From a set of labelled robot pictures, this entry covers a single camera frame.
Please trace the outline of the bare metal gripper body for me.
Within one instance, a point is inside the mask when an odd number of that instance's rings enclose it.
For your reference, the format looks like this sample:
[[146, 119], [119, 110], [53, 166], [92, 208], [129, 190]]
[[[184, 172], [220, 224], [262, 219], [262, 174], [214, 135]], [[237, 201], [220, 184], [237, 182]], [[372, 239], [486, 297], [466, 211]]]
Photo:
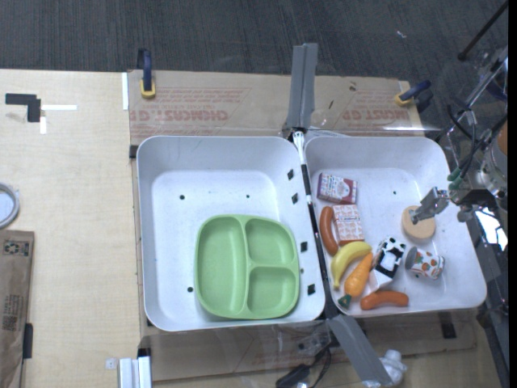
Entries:
[[448, 176], [448, 192], [459, 206], [507, 211], [508, 170], [505, 154], [481, 154], [463, 159]]

